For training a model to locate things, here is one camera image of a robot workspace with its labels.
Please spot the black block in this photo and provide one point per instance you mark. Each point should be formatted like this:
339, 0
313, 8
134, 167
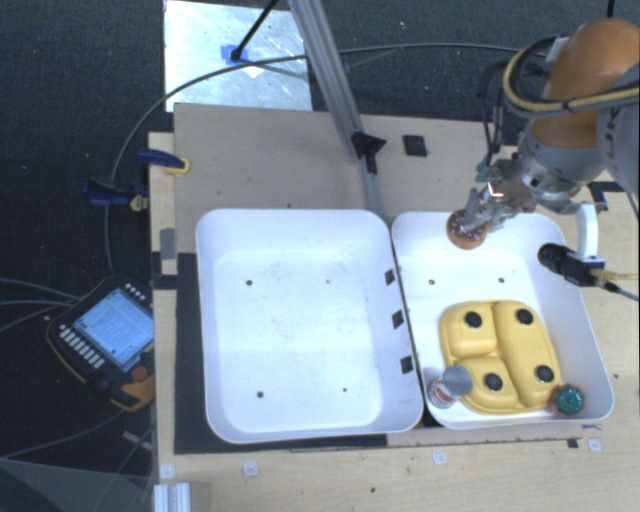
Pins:
415, 145

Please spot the white plastic tray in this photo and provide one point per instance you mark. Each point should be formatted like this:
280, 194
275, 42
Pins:
470, 280
300, 325

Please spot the red and white can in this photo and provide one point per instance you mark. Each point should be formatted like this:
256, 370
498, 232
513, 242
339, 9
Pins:
450, 385

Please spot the black cylinder on white bracket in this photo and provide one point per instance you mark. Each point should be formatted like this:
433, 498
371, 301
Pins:
567, 262

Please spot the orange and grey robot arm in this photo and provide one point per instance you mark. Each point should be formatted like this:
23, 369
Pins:
585, 75

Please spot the brown cardboard board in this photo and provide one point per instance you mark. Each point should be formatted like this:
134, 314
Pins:
280, 160

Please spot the brown doughnut with sprinkles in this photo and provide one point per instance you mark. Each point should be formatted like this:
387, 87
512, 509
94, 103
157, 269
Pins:
462, 239

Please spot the orange carrot with green top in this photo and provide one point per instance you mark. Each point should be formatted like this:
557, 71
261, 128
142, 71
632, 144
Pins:
569, 399

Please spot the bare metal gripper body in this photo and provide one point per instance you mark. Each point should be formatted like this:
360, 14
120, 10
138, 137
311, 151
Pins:
512, 192

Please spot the yellow divided plate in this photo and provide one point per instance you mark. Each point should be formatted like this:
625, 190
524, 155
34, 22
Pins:
515, 345

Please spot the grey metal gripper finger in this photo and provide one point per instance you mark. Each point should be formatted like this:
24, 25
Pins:
471, 210
491, 220

